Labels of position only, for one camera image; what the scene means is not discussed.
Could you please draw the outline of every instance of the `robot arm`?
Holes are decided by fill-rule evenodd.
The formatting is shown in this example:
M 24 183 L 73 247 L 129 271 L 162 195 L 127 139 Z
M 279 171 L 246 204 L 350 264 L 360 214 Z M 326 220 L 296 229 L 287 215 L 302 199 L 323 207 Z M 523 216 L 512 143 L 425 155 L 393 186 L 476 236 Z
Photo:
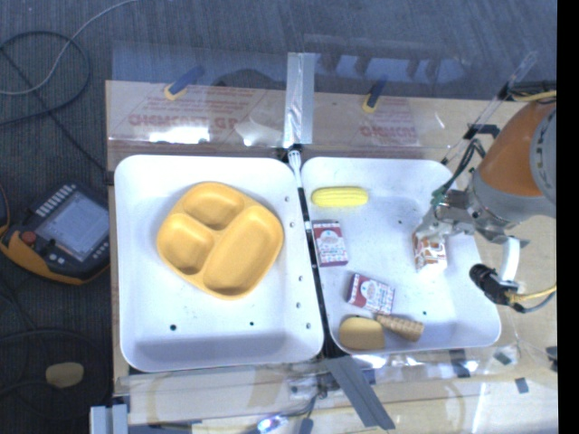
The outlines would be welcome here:
M 483 159 L 467 189 L 452 190 L 452 182 L 475 151 Z M 556 102 L 526 104 L 503 127 L 487 154 L 476 139 L 471 140 L 455 175 L 432 195 L 431 207 L 414 236 L 432 243 L 477 231 L 502 245 L 500 272 L 478 264 L 470 277 L 493 302 L 530 311 L 518 303 L 527 297 L 517 294 L 513 281 L 519 250 L 528 241 L 510 237 L 506 230 L 534 215 L 556 217 Z M 545 296 L 554 295 L 551 289 Z

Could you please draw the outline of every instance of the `yellow plate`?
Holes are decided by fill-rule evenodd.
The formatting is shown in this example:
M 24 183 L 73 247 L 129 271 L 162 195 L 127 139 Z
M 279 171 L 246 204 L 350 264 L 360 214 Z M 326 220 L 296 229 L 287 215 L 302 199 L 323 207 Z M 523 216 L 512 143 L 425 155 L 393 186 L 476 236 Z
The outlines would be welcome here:
M 203 182 L 171 209 L 157 251 L 171 270 L 222 298 L 249 294 L 278 257 L 283 229 L 262 204 L 231 186 Z

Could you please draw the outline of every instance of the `dark gray floor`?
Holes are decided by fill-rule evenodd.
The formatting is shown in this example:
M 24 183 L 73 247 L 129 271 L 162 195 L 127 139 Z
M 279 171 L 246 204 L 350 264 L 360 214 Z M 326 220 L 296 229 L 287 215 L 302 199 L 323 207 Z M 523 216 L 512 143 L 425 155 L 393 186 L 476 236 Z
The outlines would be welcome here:
M 62 47 L 62 39 L 54 35 L 21 34 L 52 31 L 71 36 L 93 16 L 122 1 L 126 0 L 0 0 L 0 43 L 17 37 L 3 43 L 0 51 L 0 90 L 24 89 L 24 78 L 37 84 Z M 340 76 L 336 63 L 338 55 L 369 55 L 391 63 L 421 63 L 423 71 L 413 77 L 406 71 L 393 75 L 387 94 L 491 99 L 532 51 L 538 59 L 525 80 L 556 80 L 557 0 L 149 0 L 104 14 L 77 42 L 90 58 L 84 90 L 82 57 L 78 50 L 69 50 L 51 81 L 38 90 L 40 98 L 0 95 L 0 184 L 14 212 L 71 179 L 105 194 L 104 81 L 172 80 L 172 72 L 155 64 L 157 58 L 167 59 L 167 47 L 176 52 L 193 47 L 239 53 L 230 58 L 236 62 L 224 67 L 231 70 L 228 83 L 236 86 L 250 82 L 268 88 L 268 82 L 276 81 L 270 75 L 276 62 L 283 66 L 287 52 L 318 52 L 326 55 L 326 63 L 318 66 L 319 90 L 367 90 L 375 80 L 371 72 Z M 267 60 L 267 75 L 248 80 L 239 67 L 260 55 Z M 79 90 L 81 94 L 67 106 L 27 118 Z M 2 257 L 0 279 L 0 288 L 15 291 L 38 327 L 84 333 L 110 356 L 108 274 L 75 288 L 29 275 Z M 0 303 L 0 335 L 21 329 L 14 307 Z M 16 347 L 0 341 L 0 430 L 89 432 L 86 417 L 74 423 L 44 420 L 26 409 L 14 392 L 2 392 L 22 368 L 27 381 L 43 378 L 43 364 L 35 360 L 38 343 L 30 344 L 26 363 L 22 343 Z M 55 358 L 86 352 L 68 344 L 50 342 Z M 87 365 L 95 381 L 73 394 L 80 408 L 100 402 L 95 389 L 98 368 Z M 22 391 L 39 407 L 50 409 L 49 399 L 66 406 L 57 395 L 47 397 L 31 387 Z M 52 413 L 63 415 L 54 407 Z

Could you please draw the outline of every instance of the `white cable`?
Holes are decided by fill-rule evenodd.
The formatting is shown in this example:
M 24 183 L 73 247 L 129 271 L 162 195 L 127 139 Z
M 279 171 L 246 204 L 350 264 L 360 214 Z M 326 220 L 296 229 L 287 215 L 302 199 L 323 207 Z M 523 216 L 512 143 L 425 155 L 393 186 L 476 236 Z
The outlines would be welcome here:
M 31 87 L 28 90 L 21 90 L 21 91 L 10 91 L 10 90 L 0 90 L 0 94 L 2 95 L 10 95 L 10 96 L 18 96 L 18 95 L 26 95 L 28 93 L 32 93 L 33 91 L 38 90 L 39 88 L 41 88 L 41 86 L 43 86 L 44 84 L 46 84 L 46 82 L 48 82 L 48 80 L 50 80 L 50 78 L 52 77 L 52 75 L 54 74 L 54 72 L 56 71 L 56 68 L 58 66 L 58 63 L 61 61 L 61 58 L 63 56 L 63 54 L 66 52 L 66 50 L 69 48 L 69 46 L 71 45 L 72 41 L 74 39 L 76 39 L 79 34 L 84 31 L 87 26 L 91 23 L 93 23 L 94 21 L 96 21 L 97 19 L 101 18 L 102 16 L 104 16 L 107 13 L 110 13 L 113 10 L 116 10 L 117 8 L 120 8 L 121 6 L 124 5 L 128 5 L 128 4 L 134 4 L 136 2 L 143 2 L 145 0 L 125 0 L 124 2 L 120 2 L 116 5 L 113 5 L 109 8 L 107 8 L 106 10 L 101 11 L 100 13 L 98 13 L 96 16 L 93 16 L 89 21 L 87 21 L 86 23 L 84 23 L 81 28 L 74 33 L 74 35 L 64 44 L 64 46 L 62 47 L 61 52 L 59 53 L 59 55 L 56 57 L 56 61 L 54 62 L 54 64 L 52 65 L 51 70 L 49 71 L 48 75 L 46 76 L 46 78 L 40 82 L 38 85 Z

